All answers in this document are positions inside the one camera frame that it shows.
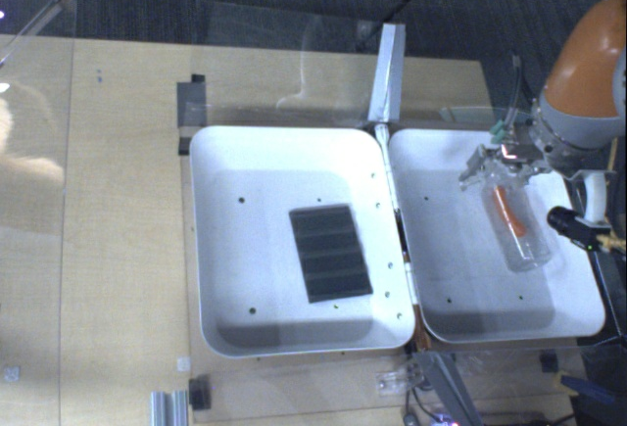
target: wooden table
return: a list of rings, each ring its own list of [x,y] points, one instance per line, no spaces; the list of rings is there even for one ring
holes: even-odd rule
[[[321,97],[333,93],[331,75],[369,86],[364,70],[373,74],[372,57],[309,57],[325,70],[308,80]],[[301,60],[286,51],[75,42],[58,398],[64,426],[143,426],[150,393],[185,389],[190,377],[184,368],[191,349],[176,83],[201,72],[222,99],[271,103],[302,93]],[[489,106],[475,62],[406,59],[404,99],[406,108],[427,118],[451,104]],[[0,387],[0,407],[2,393]],[[570,411],[565,395],[526,400],[551,418]],[[478,405],[484,411],[508,407],[502,401]],[[3,424],[41,418],[7,413]],[[402,411],[394,405],[230,424],[397,426]]]

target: white plastic tray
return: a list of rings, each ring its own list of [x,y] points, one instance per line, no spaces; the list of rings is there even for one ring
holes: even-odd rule
[[[549,229],[548,211],[570,208],[561,177],[532,177],[525,188],[551,260],[512,272],[480,198],[458,176],[485,133],[407,129],[390,158],[424,321],[447,342],[588,336],[603,327],[601,296],[585,252]]]
[[[191,145],[203,335],[225,356],[389,349],[415,319],[381,151],[349,129],[213,126]],[[289,212],[349,205],[371,295],[310,304]]]

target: orange cylinder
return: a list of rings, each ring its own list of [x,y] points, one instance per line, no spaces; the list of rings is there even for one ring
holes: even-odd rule
[[[576,117],[618,116],[612,97],[616,61],[625,46],[626,0],[602,0],[576,25],[544,88],[547,102]]]

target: black rectangular object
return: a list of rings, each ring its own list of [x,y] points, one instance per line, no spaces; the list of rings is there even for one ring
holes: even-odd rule
[[[348,205],[290,212],[310,303],[372,294]]]

